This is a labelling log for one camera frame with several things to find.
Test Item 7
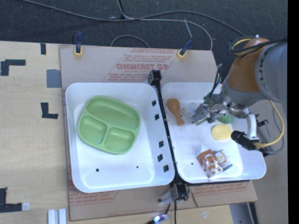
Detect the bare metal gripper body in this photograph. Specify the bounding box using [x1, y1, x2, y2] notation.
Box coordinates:
[205, 94, 249, 119]

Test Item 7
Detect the white patterned packet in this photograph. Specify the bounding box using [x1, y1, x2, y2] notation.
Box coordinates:
[182, 102, 199, 118]

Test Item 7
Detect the green toy broccoli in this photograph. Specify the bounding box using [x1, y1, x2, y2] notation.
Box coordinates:
[217, 114, 233, 125]

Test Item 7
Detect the yellow oval toy biscuit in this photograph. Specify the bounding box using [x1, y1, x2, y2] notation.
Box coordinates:
[211, 124, 233, 141]

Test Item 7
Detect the orange toy chicken drumstick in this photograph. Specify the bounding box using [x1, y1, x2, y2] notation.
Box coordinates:
[166, 98, 185, 126]

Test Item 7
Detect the white plastic tray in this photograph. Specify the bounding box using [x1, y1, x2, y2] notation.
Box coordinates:
[65, 82, 176, 194]
[161, 82, 267, 185]

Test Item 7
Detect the orange and white carton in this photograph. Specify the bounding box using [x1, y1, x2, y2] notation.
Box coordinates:
[196, 148, 234, 179]

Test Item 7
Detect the green divided plate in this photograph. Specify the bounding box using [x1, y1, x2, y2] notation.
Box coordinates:
[77, 95, 142, 155]

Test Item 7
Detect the brown cardboard board red print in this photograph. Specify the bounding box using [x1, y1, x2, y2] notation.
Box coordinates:
[59, 45, 259, 222]

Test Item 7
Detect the black cylinder on white bracket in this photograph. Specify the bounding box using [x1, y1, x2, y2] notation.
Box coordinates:
[230, 112, 260, 151]

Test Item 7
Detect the black block with thin wires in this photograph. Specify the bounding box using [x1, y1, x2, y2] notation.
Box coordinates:
[170, 182, 190, 201]

